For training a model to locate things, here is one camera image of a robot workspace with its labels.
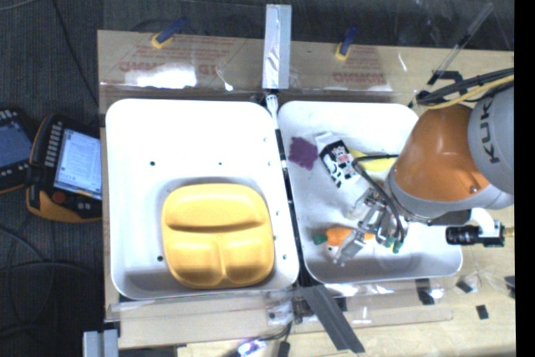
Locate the yellow banana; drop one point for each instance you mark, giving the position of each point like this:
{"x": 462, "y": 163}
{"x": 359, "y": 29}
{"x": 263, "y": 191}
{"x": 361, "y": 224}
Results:
{"x": 374, "y": 165}

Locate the brown cardboard board, red print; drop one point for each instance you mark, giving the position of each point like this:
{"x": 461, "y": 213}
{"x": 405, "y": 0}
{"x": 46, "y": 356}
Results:
{"x": 175, "y": 54}

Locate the white plastic tray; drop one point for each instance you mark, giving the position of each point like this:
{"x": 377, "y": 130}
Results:
{"x": 200, "y": 138}
{"x": 317, "y": 205}

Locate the purple grapes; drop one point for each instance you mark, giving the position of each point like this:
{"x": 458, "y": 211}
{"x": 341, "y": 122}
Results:
{"x": 302, "y": 152}

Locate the yellow divided plate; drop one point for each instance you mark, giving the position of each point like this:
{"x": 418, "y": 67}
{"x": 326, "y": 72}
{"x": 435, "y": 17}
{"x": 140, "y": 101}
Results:
{"x": 217, "y": 234}

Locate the white cow print carton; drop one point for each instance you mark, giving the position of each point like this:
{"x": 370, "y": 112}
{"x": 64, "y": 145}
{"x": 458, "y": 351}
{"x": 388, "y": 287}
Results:
{"x": 338, "y": 161}

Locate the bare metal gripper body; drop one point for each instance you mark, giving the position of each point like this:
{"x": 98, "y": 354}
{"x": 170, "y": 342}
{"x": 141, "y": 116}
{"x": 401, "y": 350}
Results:
{"x": 373, "y": 210}

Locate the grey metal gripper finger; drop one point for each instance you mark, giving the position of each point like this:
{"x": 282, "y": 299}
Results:
{"x": 360, "y": 237}
{"x": 343, "y": 253}

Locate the orange carrot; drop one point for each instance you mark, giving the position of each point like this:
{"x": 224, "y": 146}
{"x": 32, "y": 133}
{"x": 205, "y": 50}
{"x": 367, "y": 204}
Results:
{"x": 336, "y": 235}

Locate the black cylinder on white bracket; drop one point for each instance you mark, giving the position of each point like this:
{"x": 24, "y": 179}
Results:
{"x": 464, "y": 235}

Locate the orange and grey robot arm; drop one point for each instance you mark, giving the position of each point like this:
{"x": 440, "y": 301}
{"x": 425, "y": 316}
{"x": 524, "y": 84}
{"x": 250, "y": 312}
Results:
{"x": 439, "y": 154}

